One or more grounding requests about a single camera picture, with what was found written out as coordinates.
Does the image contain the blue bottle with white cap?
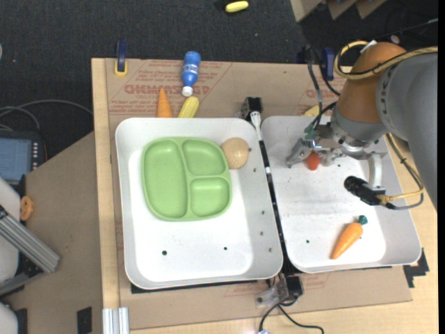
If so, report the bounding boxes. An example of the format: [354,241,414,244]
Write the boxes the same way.
[181,50,202,97]

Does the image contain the plain orange carrot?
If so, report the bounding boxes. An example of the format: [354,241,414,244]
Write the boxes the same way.
[156,88,174,118]

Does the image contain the orange carrot with green top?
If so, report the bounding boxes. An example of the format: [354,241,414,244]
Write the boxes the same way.
[330,215,369,260]

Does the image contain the yellow corn cob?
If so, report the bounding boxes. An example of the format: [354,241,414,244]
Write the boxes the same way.
[177,95,200,119]

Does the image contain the black cylinder on white bracket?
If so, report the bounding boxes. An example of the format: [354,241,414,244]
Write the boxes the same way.
[343,153,387,207]

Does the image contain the brown cardboard board, red print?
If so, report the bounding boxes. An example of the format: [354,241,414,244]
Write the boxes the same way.
[104,58,414,331]

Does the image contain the green divided plate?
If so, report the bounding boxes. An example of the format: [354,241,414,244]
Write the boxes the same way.
[140,136,234,222]

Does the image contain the thin black and white rod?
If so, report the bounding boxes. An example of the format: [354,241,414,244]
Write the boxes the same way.
[250,111,290,278]

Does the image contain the small red toy vegetable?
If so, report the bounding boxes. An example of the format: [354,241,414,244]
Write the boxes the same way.
[305,150,322,171]

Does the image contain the white plastic tray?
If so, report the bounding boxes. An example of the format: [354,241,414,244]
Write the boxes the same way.
[114,116,284,291]
[260,114,423,274]

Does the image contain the yellow oblong toy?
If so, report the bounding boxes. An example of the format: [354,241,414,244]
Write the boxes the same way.
[225,0,250,14]

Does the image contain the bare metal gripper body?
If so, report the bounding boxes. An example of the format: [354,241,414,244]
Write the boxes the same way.
[305,123,379,162]

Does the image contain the orange ring-shaped toy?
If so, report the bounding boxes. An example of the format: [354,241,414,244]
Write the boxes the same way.
[19,196,35,222]

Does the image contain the beige round bread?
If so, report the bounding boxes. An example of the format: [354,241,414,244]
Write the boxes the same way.
[220,136,252,170]

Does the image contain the black block with thin wires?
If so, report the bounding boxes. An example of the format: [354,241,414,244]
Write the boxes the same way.
[238,96,264,118]
[255,275,305,308]

